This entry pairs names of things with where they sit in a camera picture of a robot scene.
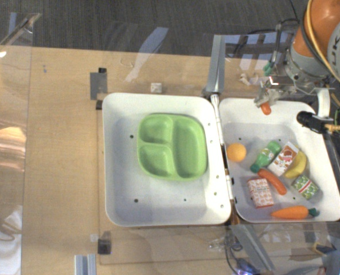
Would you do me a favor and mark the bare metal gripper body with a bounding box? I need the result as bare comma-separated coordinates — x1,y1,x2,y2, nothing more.
259,65,316,97

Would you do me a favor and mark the white plastic tray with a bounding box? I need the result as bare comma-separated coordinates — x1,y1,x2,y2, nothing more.
218,97,340,223
101,92,233,228

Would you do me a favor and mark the orange ball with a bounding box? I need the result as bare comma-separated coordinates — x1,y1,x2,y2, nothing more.
226,143,248,163

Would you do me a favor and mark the green bottle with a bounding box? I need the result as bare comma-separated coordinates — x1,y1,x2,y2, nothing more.
249,140,283,174

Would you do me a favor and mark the orange and white carton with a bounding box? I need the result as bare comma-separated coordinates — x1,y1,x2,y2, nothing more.
267,141,300,178

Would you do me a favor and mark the yellow banana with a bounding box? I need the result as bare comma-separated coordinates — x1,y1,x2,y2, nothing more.
284,150,308,179

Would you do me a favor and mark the long orange sausage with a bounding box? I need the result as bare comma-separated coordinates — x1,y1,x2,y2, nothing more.
257,168,288,196

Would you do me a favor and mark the green divided plate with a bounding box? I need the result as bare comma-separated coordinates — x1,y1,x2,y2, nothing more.
136,112,209,182

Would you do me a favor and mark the white carton with orange pattern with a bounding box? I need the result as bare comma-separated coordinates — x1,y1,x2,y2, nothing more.
246,178,275,210

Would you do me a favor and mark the green and white can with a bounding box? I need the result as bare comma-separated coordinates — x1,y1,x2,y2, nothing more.
290,174,321,201

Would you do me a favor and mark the orange carrot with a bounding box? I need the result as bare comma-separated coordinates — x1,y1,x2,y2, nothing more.
270,205,321,221

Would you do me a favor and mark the black cylinder on white bracket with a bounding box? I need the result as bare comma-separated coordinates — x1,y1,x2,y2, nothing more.
296,88,335,133

